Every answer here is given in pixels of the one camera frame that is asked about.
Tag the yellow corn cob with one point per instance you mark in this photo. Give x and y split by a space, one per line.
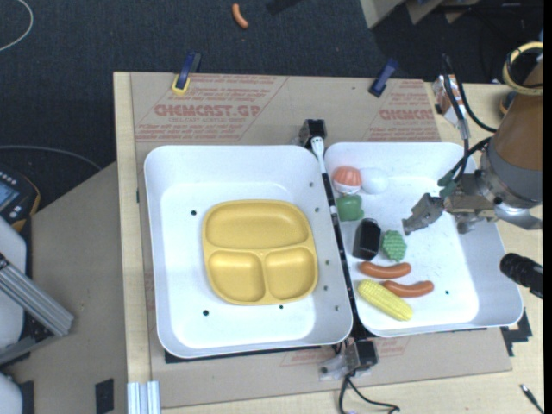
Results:
384 300

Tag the brown cardboard board red print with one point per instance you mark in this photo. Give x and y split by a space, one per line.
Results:
241 110

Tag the green grapes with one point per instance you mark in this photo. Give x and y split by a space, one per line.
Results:
394 246

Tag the thin black and white rod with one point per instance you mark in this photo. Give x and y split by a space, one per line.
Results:
340 248

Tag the orange and white round toy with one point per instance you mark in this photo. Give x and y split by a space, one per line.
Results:
346 179

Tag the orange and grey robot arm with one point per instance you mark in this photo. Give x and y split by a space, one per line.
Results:
519 132

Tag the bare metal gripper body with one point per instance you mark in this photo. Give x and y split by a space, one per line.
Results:
472 203

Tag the white plastic tray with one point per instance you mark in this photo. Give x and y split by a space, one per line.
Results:
448 274
181 248

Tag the orange sausage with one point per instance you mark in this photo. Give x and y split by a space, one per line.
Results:
384 269
240 15
409 289

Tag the black cylinder on white bracket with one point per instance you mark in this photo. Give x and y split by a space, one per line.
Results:
519 269

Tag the green pepper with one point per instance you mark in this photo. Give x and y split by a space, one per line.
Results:
350 208

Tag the orange and white carton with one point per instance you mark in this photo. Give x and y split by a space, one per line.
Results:
444 97

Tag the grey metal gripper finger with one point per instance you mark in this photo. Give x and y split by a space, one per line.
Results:
424 214
466 223

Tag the yellow divided plate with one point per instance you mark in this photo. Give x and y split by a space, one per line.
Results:
259 231

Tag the white egg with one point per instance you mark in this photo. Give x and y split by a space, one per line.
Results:
374 181

